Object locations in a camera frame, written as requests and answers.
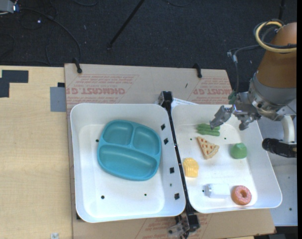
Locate white plastic tray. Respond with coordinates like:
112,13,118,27
70,103,186,224
170,104,283,214

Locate yellow corn piece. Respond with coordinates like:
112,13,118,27
182,157,199,178

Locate tan pie slice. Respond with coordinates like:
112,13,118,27
196,136,220,160

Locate green apple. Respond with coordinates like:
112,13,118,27
230,142,248,160

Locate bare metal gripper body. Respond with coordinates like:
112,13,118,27
231,91,296,121

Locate black block with thin wires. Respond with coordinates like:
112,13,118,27
157,91,173,107
185,214,200,233

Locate thin black and white rod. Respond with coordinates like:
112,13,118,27
165,100,193,218

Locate blue divided plate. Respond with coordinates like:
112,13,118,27
97,119,162,182

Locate black cylinder on white bracket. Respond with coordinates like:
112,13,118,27
262,115,298,159

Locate white plastic bottle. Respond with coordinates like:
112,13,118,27
203,183,231,199

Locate orange doughnut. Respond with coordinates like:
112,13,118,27
231,185,253,206

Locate green beans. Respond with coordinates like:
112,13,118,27
196,122,221,137

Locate brown cardboard board red print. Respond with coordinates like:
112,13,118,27
64,63,277,239

